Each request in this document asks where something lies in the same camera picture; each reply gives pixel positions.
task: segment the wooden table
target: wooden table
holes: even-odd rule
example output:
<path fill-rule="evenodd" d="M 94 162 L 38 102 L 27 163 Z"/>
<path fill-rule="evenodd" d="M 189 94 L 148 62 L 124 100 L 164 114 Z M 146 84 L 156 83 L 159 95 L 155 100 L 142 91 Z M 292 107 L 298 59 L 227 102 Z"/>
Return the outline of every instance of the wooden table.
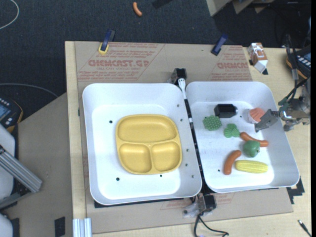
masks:
<path fill-rule="evenodd" d="M 85 206 L 85 191 L 83 181 L 83 165 L 81 153 L 80 122 L 78 117 L 78 88 L 76 72 L 75 42 L 67 41 L 66 49 L 66 73 L 67 73 L 67 96 L 69 112 L 69 135 L 71 155 L 71 178 L 73 197 L 73 216 L 75 219 L 87 217 Z M 254 67 L 249 65 L 251 76 L 254 81 L 265 83 L 272 91 L 276 101 L 281 100 L 293 88 L 294 82 L 291 72 L 286 68 L 286 52 L 282 48 L 265 48 L 268 57 L 269 75 L 260 74 Z M 305 193 L 295 197 L 293 213 L 258 216 L 232 220 L 209 222 L 213 229 L 224 230 L 230 236 L 308 236 L 300 227 L 298 220 L 302 220 L 307 228 L 312 229 L 311 209 L 311 133 L 310 125 L 297 125 L 294 130 L 287 132 L 287 137 L 294 153 L 304 185 Z M 199 235 L 216 236 L 202 224 L 197 228 Z M 160 237 L 160 236 L 193 236 L 193 225 L 183 224 L 168 227 L 139 229 L 123 232 L 104 233 L 93 236 L 98 237 Z"/>

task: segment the yellow corn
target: yellow corn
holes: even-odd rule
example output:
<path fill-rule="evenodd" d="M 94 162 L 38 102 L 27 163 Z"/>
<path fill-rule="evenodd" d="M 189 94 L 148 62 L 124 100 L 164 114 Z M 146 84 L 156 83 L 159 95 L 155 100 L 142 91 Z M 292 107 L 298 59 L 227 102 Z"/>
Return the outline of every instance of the yellow corn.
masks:
<path fill-rule="evenodd" d="M 237 160 L 235 161 L 235 168 L 249 173 L 265 173 L 268 171 L 268 165 L 255 160 Z"/>

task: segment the green pepper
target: green pepper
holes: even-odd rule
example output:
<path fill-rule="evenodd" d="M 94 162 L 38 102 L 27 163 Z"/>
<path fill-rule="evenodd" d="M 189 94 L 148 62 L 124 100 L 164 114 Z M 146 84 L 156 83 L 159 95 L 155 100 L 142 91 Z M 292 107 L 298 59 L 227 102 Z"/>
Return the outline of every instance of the green pepper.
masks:
<path fill-rule="evenodd" d="M 248 140 L 243 145 L 243 152 L 248 157 L 255 157 L 260 152 L 260 142 L 254 140 Z"/>

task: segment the sausage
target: sausage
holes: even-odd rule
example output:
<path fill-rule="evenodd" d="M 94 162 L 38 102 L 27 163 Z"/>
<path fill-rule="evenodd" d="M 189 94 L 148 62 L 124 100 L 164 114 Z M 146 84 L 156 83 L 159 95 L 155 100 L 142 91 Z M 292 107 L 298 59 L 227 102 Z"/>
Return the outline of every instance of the sausage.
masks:
<path fill-rule="evenodd" d="M 239 156 L 241 156 L 241 151 L 235 150 L 227 157 L 225 164 L 224 164 L 224 174 L 225 175 L 231 174 L 233 164 Z"/>
<path fill-rule="evenodd" d="M 133 3 L 133 9 L 134 9 L 137 16 L 141 17 L 143 15 L 143 13 L 137 7 L 137 2 Z"/>
<path fill-rule="evenodd" d="M 248 141 L 248 140 L 254 140 L 254 141 L 258 141 L 260 143 L 260 147 L 267 147 L 269 145 L 269 142 L 267 140 L 257 140 L 255 138 L 252 138 L 248 133 L 246 132 L 241 132 L 240 133 L 240 137 L 241 139 L 243 139 L 244 141 Z"/>

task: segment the small carton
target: small carton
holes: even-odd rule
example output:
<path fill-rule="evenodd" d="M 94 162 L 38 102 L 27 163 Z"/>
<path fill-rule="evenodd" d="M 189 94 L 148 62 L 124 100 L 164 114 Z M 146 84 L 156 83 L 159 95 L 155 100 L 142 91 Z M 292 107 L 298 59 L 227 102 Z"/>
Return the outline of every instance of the small carton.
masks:
<path fill-rule="evenodd" d="M 251 43 L 247 49 L 252 65 L 262 73 L 267 68 L 268 59 L 261 43 Z"/>

